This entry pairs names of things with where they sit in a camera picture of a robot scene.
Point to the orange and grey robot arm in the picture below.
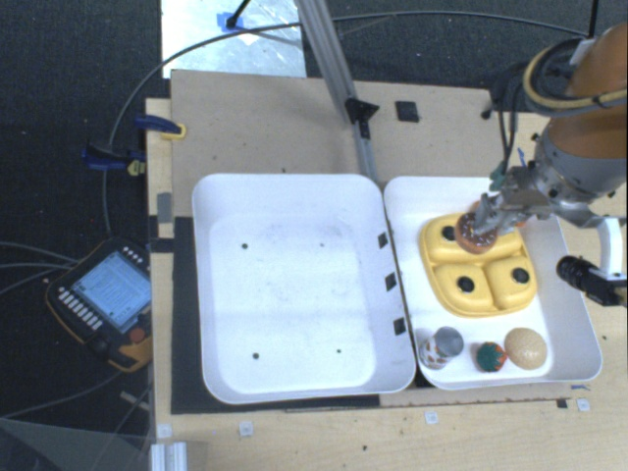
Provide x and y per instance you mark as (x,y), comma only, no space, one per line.
(593,116)

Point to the brown cardboard board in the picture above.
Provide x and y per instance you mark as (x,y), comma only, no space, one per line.
(275,125)

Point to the beige bread roll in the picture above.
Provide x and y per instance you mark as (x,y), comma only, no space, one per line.
(526,349)

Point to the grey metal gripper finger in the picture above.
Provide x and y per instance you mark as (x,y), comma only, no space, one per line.
(483,214)
(502,224)

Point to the black block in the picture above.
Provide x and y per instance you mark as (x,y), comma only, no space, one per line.
(407,111)

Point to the small grey-topped can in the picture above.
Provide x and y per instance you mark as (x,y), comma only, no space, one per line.
(441,349)

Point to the yellow divided plate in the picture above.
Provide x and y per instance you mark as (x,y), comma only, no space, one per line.
(483,287)

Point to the red and green strawberry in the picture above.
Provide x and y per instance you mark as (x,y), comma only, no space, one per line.
(489,357)

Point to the brown sprinkled doughnut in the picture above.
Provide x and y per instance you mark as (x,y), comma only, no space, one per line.
(472,243)

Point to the black cylinder on white bracket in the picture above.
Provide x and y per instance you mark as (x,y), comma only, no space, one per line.
(589,275)

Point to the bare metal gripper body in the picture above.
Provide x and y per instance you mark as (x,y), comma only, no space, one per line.
(527,196)

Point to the white plastic tray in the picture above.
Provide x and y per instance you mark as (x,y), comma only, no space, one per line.
(559,322)
(294,292)

